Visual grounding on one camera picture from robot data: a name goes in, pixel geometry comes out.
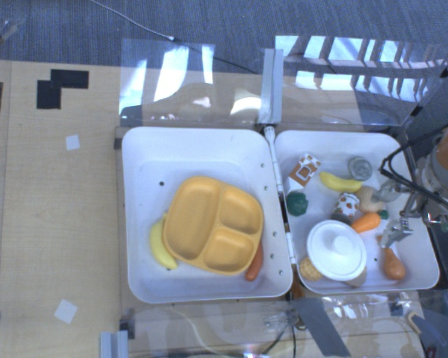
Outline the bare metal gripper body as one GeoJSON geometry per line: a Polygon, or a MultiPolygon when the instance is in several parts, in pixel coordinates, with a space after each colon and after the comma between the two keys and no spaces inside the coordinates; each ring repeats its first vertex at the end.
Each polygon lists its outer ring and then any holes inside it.
{"type": "Polygon", "coordinates": [[[436,198],[437,192],[424,186],[424,173],[417,169],[414,173],[414,203],[412,204],[413,217],[422,219],[443,219],[447,214],[446,207],[436,198]]]}

